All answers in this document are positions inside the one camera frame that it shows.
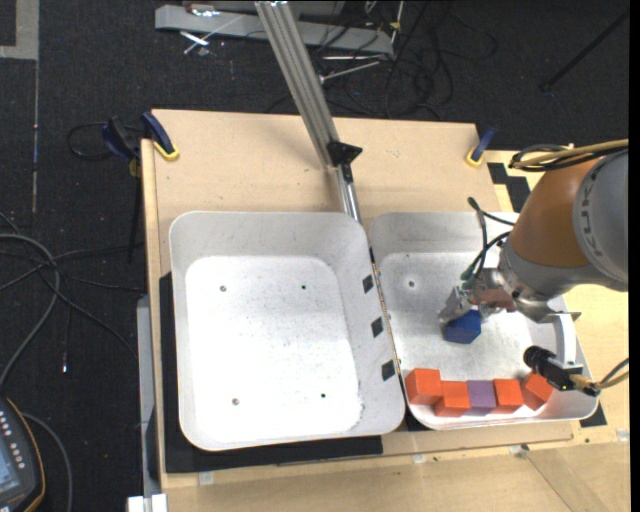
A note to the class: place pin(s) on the black cylinder on white bracket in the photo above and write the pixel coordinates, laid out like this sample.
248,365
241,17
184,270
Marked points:
546,367

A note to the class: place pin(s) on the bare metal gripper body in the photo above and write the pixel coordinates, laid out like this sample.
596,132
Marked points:
492,292

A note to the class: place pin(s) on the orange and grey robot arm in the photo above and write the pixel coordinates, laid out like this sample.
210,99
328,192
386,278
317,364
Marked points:
560,220

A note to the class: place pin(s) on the pale wood board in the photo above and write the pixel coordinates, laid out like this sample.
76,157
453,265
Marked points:
250,170

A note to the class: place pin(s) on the white plastic tray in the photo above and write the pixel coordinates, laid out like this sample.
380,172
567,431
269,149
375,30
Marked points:
270,345
430,310

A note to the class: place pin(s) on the purple cube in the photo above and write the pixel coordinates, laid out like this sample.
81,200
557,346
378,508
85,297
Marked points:
482,394

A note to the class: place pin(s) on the blue cube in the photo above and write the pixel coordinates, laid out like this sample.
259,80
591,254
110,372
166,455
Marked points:
462,330

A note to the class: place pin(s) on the orange cube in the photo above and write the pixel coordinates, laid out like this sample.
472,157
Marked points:
423,385
454,399
507,393
536,391

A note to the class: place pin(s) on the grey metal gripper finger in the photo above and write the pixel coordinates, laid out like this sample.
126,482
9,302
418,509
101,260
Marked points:
484,311
455,306

